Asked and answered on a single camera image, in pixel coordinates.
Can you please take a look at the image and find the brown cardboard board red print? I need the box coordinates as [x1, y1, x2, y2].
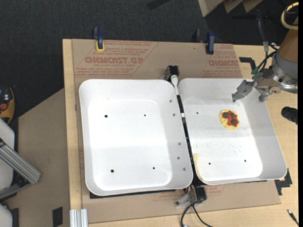
[71, 38, 282, 224]

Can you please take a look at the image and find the yellow and red pizza slice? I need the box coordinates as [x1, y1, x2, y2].
[219, 109, 241, 131]

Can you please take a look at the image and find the black block with thin wires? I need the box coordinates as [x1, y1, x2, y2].
[174, 185, 208, 209]
[163, 65, 179, 79]

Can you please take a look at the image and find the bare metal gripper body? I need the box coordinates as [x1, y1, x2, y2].
[253, 65, 298, 94]

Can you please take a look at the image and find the thin black and white rod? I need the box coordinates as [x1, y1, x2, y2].
[170, 75, 197, 187]

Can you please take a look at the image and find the white plastic tray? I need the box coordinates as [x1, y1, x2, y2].
[78, 79, 194, 196]
[177, 78, 288, 185]

